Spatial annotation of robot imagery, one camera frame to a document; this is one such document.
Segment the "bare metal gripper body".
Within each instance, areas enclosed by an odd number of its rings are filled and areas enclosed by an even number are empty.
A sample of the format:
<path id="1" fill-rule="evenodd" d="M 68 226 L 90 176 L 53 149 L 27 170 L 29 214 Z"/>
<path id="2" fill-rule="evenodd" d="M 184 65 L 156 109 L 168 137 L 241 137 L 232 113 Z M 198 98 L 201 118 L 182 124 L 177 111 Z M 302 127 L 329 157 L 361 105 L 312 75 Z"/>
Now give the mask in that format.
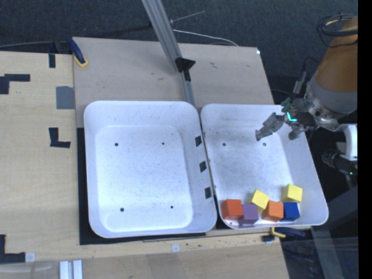
<path id="1" fill-rule="evenodd" d="M 318 99 L 287 98 L 283 102 L 284 122 L 293 130 L 315 130 L 319 127 L 329 131 L 343 131 L 345 124 L 339 119 L 344 114 L 334 112 L 323 106 Z"/>

